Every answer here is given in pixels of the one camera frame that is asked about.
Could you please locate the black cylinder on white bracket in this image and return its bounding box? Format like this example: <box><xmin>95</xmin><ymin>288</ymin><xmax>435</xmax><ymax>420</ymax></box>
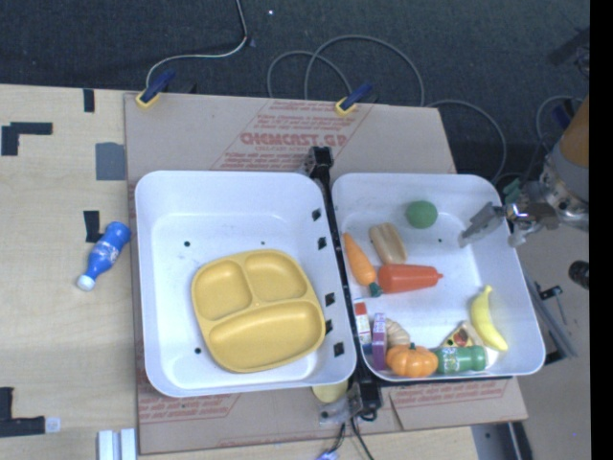
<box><xmin>567</xmin><ymin>259</ymin><xmax>591</xmax><ymax>291</ymax></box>

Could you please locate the yellow divided plate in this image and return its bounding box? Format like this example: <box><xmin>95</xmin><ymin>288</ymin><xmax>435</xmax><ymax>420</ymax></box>
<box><xmin>190</xmin><ymin>248</ymin><xmax>328</xmax><ymax>375</ymax></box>

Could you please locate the pizza slice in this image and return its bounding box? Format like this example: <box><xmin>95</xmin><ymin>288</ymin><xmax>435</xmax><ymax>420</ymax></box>
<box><xmin>440</xmin><ymin>320</ymin><xmax>486</xmax><ymax>350</ymax></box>

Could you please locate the green bottle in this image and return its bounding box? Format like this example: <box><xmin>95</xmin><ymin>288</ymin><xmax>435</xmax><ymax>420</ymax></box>
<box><xmin>432</xmin><ymin>344</ymin><xmax>490</xmax><ymax>376</ymax></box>

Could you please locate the black block with thin wires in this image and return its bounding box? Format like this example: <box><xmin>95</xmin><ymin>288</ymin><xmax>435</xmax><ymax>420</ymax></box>
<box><xmin>299</xmin><ymin>145</ymin><xmax>335</xmax><ymax>181</ymax></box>
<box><xmin>354</xmin><ymin>377</ymin><xmax>384</xmax><ymax>415</ymax></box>

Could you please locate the yellow lemon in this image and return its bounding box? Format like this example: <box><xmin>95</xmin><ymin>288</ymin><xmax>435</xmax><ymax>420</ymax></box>
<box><xmin>311</xmin><ymin>379</ymin><xmax>350</xmax><ymax>404</ymax></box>

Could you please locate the orange carrot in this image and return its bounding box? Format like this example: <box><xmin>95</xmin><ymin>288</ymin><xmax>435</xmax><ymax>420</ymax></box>
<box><xmin>342</xmin><ymin>231</ymin><xmax>384</xmax><ymax>299</ymax></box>

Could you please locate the blue bottle white cap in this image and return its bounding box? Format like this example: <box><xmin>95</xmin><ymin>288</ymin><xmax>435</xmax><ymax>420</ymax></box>
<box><xmin>76</xmin><ymin>220</ymin><xmax>133</xmax><ymax>292</ymax></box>

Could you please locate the yellow banana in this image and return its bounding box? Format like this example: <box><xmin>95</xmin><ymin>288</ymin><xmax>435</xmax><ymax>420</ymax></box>
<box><xmin>469</xmin><ymin>284</ymin><xmax>510</xmax><ymax>353</ymax></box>

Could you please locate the red and white carton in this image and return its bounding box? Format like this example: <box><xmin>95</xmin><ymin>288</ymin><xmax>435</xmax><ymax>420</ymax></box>
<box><xmin>353</xmin><ymin>301</ymin><xmax>374</xmax><ymax>346</ymax></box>

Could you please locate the tan croissant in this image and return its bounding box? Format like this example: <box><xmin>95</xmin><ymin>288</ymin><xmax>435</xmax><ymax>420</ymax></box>
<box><xmin>384</xmin><ymin>317</ymin><xmax>413</xmax><ymax>350</ymax></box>

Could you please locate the orange pumpkin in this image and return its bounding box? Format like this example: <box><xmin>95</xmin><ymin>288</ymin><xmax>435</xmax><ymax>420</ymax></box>
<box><xmin>385</xmin><ymin>342</ymin><xmax>440</xmax><ymax>380</ymax></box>

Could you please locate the thin black rod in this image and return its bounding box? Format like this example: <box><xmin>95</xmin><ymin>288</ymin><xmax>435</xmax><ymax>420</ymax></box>
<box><xmin>317</xmin><ymin>159</ymin><xmax>371</xmax><ymax>386</ymax></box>

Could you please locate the green ball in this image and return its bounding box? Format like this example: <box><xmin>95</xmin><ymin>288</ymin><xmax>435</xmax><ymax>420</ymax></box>
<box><xmin>404</xmin><ymin>199</ymin><xmax>440</xmax><ymax>230</ymax></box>

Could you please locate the orange squeeze bottle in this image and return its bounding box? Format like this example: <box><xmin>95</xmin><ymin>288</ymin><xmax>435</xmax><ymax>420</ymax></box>
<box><xmin>376</xmin><ymin>263</ymin><xmax>445</xmax><ymax>295</ymax></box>

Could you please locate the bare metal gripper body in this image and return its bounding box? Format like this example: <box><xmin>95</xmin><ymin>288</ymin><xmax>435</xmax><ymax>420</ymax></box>
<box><xmin>502</xmin><ymin>180</ymin><xmax>591</xmax><ymax>233</ymax></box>

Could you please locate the tan bread bun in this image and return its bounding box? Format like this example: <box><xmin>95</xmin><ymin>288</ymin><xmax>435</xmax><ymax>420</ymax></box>
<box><xmin>368</xmin><ymin>221</ymin><xmax>409</xmax><ymax>266</ymax></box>

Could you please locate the white plastic tray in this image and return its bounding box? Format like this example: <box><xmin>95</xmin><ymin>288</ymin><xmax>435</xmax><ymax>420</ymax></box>
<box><xmin>330</xmin><ymin>172</ymin><xmax>547</xmax><ymax>383</ymax></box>
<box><xmin>134</xmin><ymin>170</ymin><xmax>358</xmax><ymax>399</ymax></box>

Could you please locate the purple carton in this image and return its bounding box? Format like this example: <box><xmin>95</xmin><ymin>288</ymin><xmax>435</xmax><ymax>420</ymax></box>
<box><xmin>371</xmin><ymin>311</ymin><xmax>389</xmax><ymax>373</ymax></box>

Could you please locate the brown cardboard board red print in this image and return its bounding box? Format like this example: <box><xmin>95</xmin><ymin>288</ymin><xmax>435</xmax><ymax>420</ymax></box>
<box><xmin>123</xmin><ymin>91</ymin><xmax>530</xmax><ymax>456</ymax></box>

